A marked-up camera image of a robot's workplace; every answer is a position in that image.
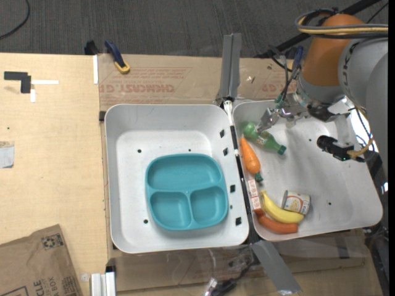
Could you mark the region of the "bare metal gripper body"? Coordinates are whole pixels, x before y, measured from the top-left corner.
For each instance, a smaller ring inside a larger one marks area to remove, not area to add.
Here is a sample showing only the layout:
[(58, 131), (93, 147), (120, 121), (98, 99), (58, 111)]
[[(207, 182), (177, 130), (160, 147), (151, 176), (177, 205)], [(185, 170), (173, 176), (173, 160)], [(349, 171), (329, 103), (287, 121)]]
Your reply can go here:
[(335, 121), (339, 117), (348, 118), (350, 112), (333, 113), (329, 111), (330, 104), (322, 103), (300, 94), (288, 94), (285, 99), (278, 103), (280, 116), (286, 118), (289, 114), (298, 115), (298, 119), (313, 117), (322, 122)]

